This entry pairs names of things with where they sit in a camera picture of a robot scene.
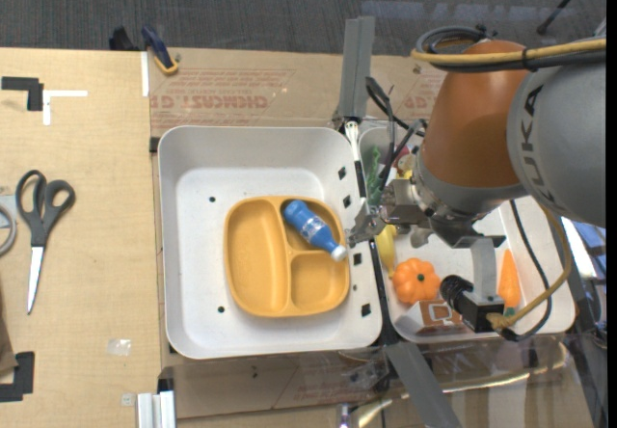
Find blue plastic bottle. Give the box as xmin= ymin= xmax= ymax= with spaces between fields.
xmin=282 ymin=199 xmax=349 ymax=263

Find brown cardboard board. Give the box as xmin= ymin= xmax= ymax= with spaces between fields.
xmin=147 ymin=47 xmax=582 ymax=420

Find red and yellow toy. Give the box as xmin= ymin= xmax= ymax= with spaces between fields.
xmin=395 ymin=151 xmax=418 ymax=180

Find orange pumpkin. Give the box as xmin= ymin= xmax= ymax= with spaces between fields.
xmin=390 ymin=256 xmax=443 ymax=307

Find orange carrot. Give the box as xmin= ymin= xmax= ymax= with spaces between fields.
xmin=496 ymin=248 xmax=523 ymax=310

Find white plastic tray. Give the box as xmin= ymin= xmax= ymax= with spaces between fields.
xmin=358 ymin=125 xmax=577 ymax=345
xmin=157 ymin=124 xmax=384 ymax=361

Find grey handled scissors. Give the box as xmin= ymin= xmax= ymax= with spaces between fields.
xmin=14 ymin=169 xmax=77 ymax=316

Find green leafy vegetable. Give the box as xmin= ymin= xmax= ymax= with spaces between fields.
xmin=366 ymin=146 xmax=385 ymax=206

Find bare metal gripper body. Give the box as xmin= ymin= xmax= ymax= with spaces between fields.
xmin=379 ymin=178 xmax=436 ymax=227

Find grey ring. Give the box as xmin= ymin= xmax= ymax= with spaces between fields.
xmin=0 ymin=202 xmax=18 ymax=258

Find yellow divided plate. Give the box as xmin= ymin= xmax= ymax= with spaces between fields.
xmin=223 ymin=195 xmax=352 ymax=319

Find yellow banana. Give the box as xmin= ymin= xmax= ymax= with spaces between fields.
xmin=374 ymin=223 xmax=398 ymax=280

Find orange and white carton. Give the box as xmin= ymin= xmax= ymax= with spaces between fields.
xmin=415 ymin=299 xmax=468 ymax=336

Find black cylinder on white bracket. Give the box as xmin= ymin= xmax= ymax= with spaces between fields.
xmin=439 ymin=236 xmax=506 ymax=334

